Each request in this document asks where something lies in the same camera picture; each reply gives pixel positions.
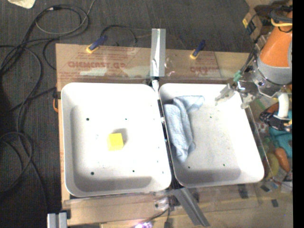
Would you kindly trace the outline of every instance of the metal bracket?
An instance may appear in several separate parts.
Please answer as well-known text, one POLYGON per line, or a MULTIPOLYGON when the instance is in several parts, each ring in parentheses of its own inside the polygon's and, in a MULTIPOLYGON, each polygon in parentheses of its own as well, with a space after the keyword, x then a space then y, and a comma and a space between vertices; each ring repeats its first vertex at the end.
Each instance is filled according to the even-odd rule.
POLYGON ((172 194, 187 212, 189 218, 195 226, 210 226, 203 212, 200 210, 189 189, 181 188, 172 190, 172 194))
POLYGON ((165 76, 166 29, 153 28, 151 39, 150 77, 165 76))
POLYGON ((67 213, 47 214, 47 228, 67 228, 67 213))

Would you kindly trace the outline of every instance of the blue cloth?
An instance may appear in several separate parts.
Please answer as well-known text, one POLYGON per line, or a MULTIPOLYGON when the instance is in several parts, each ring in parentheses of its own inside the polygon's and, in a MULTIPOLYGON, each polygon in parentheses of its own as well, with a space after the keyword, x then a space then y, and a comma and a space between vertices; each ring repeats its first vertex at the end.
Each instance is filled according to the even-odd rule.
POLYGON ((176 151, 176 158, 185 162, 188 154, 195 149, 188 114, 199 110, 205 98, 201 95, 180 96, 172 104, 164 105, 169 141, 176 151))

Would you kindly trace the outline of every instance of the yellow cable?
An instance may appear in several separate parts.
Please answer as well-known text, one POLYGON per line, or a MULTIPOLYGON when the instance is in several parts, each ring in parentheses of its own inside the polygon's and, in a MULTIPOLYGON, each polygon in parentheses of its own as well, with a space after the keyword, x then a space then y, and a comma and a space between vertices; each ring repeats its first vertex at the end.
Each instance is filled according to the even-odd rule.
POLYGON ((271 18, 271 23, 272 23, 273 26, 276 26, 276 27, 286 27, 286 26, 292 26, 293 25, 292 23, 275 23, 273 18, 271 18))

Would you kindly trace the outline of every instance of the orange object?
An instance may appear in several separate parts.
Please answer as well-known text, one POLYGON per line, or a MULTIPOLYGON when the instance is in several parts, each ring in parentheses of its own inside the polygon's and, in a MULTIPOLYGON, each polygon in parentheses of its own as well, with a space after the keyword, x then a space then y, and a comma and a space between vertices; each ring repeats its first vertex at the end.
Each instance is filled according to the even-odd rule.
MULTIPOLYGON (((292 11, 287 14, 287 17, 293 17, 292 11)), ((291 29, 292 26, 273 29, 261 51, 260 58, 263 63, 273 67, 289 67, 288 49, 293 37, 291 29)))
POLYGON ((289 166, 289 162, 288 162, 288 158, 287 158, 285 150, 280 147, 276 148, 275 155, 279 161, 280 166, 283 168, 283 170, 286 172, 289 172, 290 166, 289 166))

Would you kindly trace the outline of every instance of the yellow block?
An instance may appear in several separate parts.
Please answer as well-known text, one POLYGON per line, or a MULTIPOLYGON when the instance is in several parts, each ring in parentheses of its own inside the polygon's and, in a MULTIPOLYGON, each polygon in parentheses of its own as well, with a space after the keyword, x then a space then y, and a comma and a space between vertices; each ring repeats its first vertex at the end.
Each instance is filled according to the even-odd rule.
POLYGON ((121 150, 124 146, 123 136, 121 133, 112 133, 108 136, 108 150, 121 150))

